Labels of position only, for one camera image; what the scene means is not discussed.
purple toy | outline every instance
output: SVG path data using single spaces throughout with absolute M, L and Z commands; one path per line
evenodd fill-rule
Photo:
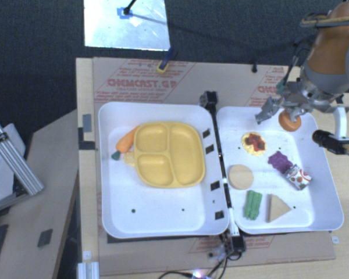
M 273 167 L 280 171 L 282 174 L 284 174 L 293 166 L 293 163 L 288 160 L 287 156 L 283 155 L 279 151 L 269 157 L 268 163 L 272 164 Z

black fabric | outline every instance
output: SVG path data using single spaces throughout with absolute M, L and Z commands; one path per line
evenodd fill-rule
M 176 60 L 288 65 L 299 22 L 342 0 L 165 0 Z M 75 59 L 161 59 L 163 52 L 87 48 L 83 0 L 0 0 L 0 123 L 24 140 L 76 108 Z

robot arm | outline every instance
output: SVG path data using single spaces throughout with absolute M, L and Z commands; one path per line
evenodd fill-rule
M 262 121 L 285 110 L 279 116 L 280 125 L 295 131 L 301 125 L 300 116 L 314 109 L 335 116 L 335 134 L 316 133 L 313 139 L 320 146 L 336 154 L 349 155 L 349 138 L 346 137 L 346 113 L 349 107 L 333 106 L 349 91 L 349 1 L 343 2 L 326 15 L 310 15 L 301 22 L 302 27 L 316 27 L 319 32 L 296 82 L 287 81 L 288 74 L 297 63 L 293 57 L 285 78 L 277 85 L 278 99 L 268 98 L 256 115 Z

beige triangle toy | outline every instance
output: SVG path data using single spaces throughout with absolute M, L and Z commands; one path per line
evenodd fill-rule
M 270 194 L 269 222 L 289 212 L 291 208 L 278 196 Z

orange carrot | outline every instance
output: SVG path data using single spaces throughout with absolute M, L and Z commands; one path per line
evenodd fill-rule
M 120 153 L 126 153 L 133 145 L 134 142 L 134 134 L 136 133 L 139 126 L 133 128 L 129 131 L 124 137 L 122 137 L 116 144 L 116 149 L 120 151 Z

